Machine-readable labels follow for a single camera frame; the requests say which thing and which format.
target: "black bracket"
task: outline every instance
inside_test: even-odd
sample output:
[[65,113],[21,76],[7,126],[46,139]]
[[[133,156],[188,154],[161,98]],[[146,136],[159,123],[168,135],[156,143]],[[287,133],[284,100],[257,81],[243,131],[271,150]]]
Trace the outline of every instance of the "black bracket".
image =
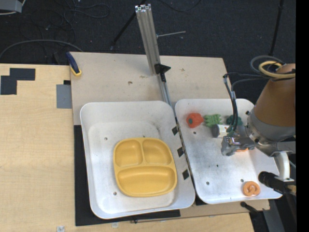
[[162,82],[166,83],[165,72],[169,71],[171,67],[163,64],[155,64],[154,69],[156,74],[160,74]]

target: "orange toy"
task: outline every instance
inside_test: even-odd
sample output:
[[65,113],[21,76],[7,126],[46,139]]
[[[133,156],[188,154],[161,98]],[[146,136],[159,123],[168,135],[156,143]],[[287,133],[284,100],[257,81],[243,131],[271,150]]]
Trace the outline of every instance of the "orange toy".
[[204,122],[204,118],[201,114],[198,113],[190,113],[187,117],[187,123],[190,128],[195,128]]
[[261,192],[260,186],[254,181],[246,182],[242,187],[242,192],[246,196],[256,196]]

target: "black floor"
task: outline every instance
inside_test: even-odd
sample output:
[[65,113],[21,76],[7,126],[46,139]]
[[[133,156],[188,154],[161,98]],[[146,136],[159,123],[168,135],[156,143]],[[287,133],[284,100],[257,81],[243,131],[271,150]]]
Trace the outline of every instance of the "black floor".
[[[69,50],[145,54],[136,18],[111,50],[141,1],[26,0],[22,13],[3,15],[6,11],[0,11],[0,62],[67,64]],[[237,73],[253,73],[250,61],[261,55],[295,63],[296,0],[147,3],[158,35],[186,31],[159,37],[160,55],[223,58],[227,71]],[[230,77],[231,83],[240,79],[243,77]],[[236,96],[255,103],[265,84],[265,80],[242,82],[235,85]]]

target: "yellow divided plate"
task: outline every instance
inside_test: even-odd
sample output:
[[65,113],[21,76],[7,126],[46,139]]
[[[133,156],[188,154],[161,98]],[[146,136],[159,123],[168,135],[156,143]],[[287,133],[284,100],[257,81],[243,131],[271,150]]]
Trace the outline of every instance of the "yellow divided plate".
[[157,138],[121,140],[114,148],[113,165],[119,189],[131,197],[163,195],[177,185],[173,155]]

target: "wooden table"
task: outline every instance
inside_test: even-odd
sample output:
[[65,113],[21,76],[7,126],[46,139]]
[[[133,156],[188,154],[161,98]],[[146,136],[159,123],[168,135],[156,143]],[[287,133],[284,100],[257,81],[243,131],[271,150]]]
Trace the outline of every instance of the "wooden table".
[[[36,73],[35,81],[17,81],[16,95],[0,95],[0,231],[114,231],[110,223],[75,226],[73,110],[56,102],[56,85],[71,78],[69,66],[0,64],[0,76],[10,68]],[[267,200],[248,204],[269,209]],[[184,209],[181,218],[117,226],[128,232],[253,232],[239,203],[202,206]]]

